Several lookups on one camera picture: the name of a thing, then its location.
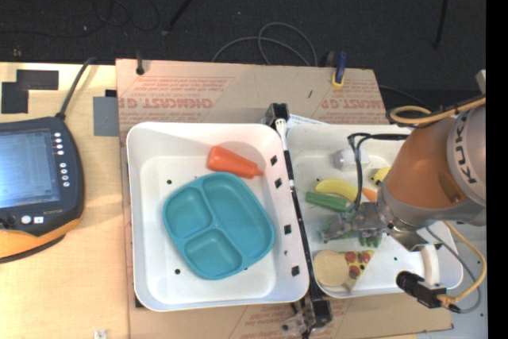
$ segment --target black tape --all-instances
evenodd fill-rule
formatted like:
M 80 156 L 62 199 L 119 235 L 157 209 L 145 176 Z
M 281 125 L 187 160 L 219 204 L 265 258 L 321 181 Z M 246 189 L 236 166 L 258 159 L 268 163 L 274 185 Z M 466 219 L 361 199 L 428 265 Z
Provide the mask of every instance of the black tape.
M 16 73 L 16 81 L 20 89 L 27 91 L 30 89 L 37 89 L 40 91 L 57 91 L 58 74 L 58 71 L 18 69 Z
M 2 113 L 27 114 L 29 112 L 29 92 L 20 89 L 17 82 L 2 83 Z

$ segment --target blue divided plate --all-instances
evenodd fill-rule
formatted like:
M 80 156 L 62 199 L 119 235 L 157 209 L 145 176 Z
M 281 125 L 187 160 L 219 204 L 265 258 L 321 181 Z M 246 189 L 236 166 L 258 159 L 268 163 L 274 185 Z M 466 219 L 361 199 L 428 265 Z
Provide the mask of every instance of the blue divided plate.
M 266 210 L 244 181 L 228 172 L 180 187 L 164 203 L 163 220 L 183 258 L 205 279 L 246 269 L 275 241 Z

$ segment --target black connector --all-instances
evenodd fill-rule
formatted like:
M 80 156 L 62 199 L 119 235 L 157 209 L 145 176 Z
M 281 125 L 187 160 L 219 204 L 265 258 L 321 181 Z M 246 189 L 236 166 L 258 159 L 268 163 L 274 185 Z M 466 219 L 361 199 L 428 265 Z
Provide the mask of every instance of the black connector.
M 326 299 L 314 299 L 312 301 L 312 308 L 316 318 L 313 328 L 321 328 L 332 321 L 332 309 Z
M 287 103 L 271 103 L 267 111 L 264 113 L 264 122 L 275 129 L 275 120 L 284 119 L 289 120 L 289 107 Z
M 452 312 L 455 312 L 456 314 L 461 314 L 462 313 L 462 310 L 455 304 L 449 304 L 448 305 L 448 310 L 452 311 Z
M 437 299 L 440 294 L 446 294 L 446 287 L 441 284 L 428 284 L 417 274 L 411 272 L 399 272 L 397 275 L 397 285 L 407 294 L 415 297 L 419 303 L 427 308 L 438 308 L 443 306 Z

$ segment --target yellow banana toy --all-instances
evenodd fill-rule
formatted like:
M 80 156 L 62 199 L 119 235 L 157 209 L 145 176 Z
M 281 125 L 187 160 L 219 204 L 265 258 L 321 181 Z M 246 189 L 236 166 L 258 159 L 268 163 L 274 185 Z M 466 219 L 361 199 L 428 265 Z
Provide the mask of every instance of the yellow banana toy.
M 339 194 L 351 202 L 355 202 L 358 193 L 358 188 L 338 178 L 323 179 L 316 184 L 314 190 L 323 194 Z
M 372 176 L 372 181 L 374 181 L 374 184 L 380 185 L 381 182 L 384 180 L 384 177 L 387 176 L 389 171 L 390 167 L 383 167 L 380 168 L 378 171 L 376 171 L 375 174 Z

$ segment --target black floor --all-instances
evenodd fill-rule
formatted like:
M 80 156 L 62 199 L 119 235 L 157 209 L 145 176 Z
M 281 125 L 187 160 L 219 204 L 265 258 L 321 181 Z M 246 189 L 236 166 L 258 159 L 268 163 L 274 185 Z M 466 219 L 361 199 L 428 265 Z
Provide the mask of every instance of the black floor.
M 139 50 L 146 60 L 319 65 L 343 50 L 348 67 L 374 70 L 387 107 L 409 100 L 392 88 L 434 107 L 480 93 L 487 0 L 448 0 L 438 46 L 443 0 L 192 0 L 178 16 L 184 2 L 1 0 L 0 61 L 114 64 Z M 258 36 L 262 48 L 245 39 Z

